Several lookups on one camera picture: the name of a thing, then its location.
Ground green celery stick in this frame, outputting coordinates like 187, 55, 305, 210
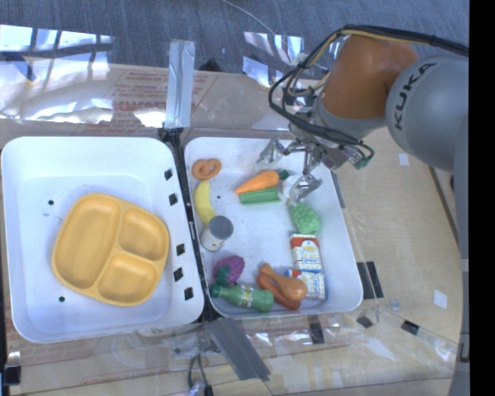
238, 186, 283, 205

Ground brown chicken drumstick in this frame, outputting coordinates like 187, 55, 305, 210
258, 262, 309, 303

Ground green grapes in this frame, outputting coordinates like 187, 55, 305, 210
289, 201, 323, 236

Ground orange carrot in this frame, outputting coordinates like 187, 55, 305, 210
234, 169, 291, 196

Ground white and yellow carton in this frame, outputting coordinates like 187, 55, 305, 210
283, 268, 328, 302

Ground brown cardboard board, red print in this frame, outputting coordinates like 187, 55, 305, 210
0, 62, 465, 396

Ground yellow divided plate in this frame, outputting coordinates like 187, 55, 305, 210
50, 192, 172, 308

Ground purple grapes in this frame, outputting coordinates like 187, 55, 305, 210
212, 255, 246, 287

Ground orange pretzel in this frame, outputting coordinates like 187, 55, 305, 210
191, 158, 223, 182

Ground yellow banana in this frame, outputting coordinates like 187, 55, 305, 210
193, 179, 219, 227

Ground small can with grey lid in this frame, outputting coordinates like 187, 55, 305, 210
199, 214, 235, 252

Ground orange sausage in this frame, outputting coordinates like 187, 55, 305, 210
256, 273, 302, 311

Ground orange and white carton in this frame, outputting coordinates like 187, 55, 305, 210
289, 233, 324, 273

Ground white plastic tray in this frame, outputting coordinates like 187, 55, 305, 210
183, 135, 365, 319
0, 135, 205, 344

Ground green bottle with yellow label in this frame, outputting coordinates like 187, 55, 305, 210
208, 282, 276, 314

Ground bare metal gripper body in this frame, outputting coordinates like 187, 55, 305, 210
289, 115, 358, 172

